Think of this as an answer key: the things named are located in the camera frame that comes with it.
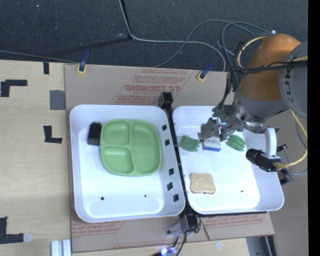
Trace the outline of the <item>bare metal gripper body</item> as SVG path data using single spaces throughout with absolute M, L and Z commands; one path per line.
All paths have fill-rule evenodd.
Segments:
M 224 105 L 219 113 L 220 130 L 222 133 L 234 133 L 248 130 L 258 133 L 266 121 L 264 118 L 256 117 L 242 105 Z

